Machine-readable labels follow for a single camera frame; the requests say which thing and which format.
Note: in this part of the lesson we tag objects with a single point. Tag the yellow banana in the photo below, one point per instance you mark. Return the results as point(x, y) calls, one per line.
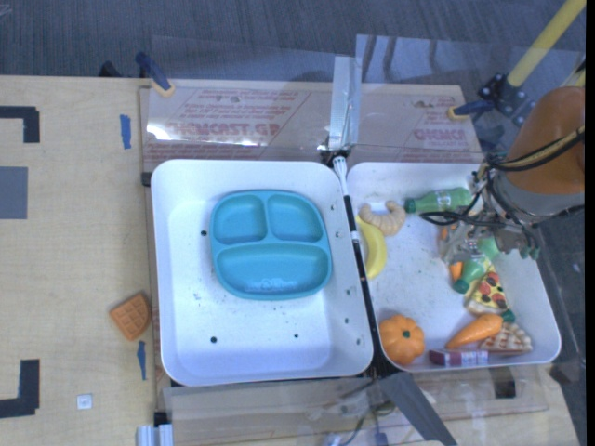
point(375, 253)

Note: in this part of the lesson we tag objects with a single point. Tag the orange carrot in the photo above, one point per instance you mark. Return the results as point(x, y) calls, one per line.
point(479, 330)

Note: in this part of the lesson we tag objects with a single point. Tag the green bottle with yellow label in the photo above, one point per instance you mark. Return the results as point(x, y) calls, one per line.
point(470, 272)

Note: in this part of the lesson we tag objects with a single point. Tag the green bottle with white label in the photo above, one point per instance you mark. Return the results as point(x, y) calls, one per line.
point(439, 199)

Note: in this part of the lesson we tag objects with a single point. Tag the pizza slice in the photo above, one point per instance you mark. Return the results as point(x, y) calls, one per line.
point(489, 293)

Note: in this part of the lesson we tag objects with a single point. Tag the blue divided plate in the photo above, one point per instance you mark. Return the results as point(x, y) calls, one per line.
point(269, 267)

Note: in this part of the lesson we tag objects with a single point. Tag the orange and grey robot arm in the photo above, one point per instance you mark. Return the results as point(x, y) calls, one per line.
point(548, 147)

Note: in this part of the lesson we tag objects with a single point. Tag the tan croissant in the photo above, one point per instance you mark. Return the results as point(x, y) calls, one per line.
point(386, 221)

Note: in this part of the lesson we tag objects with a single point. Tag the orange pumpkin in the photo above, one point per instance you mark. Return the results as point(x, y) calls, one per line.
point(402, 341)

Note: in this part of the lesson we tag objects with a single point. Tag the brown cardboard board red print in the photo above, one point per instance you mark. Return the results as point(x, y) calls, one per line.
point(223, 123)

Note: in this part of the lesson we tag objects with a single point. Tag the white plastic tray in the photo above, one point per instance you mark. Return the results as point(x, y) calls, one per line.
point(418, 281)
point(260, 342)

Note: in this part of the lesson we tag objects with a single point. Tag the orange waffle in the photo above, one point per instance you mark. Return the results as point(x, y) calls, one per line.
point(131, 316)

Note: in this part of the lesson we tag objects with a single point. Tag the small orange piece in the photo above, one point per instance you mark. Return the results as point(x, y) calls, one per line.
point(456, 271)

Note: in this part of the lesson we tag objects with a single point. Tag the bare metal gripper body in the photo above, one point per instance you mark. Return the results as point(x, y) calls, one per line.
point(507, 239)

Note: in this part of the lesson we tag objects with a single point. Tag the tan waffle slice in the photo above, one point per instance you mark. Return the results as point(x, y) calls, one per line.
point(509, 342)

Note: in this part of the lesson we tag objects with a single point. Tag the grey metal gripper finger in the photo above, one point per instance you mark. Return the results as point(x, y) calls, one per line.
point(453, 246)
point(472, 247)

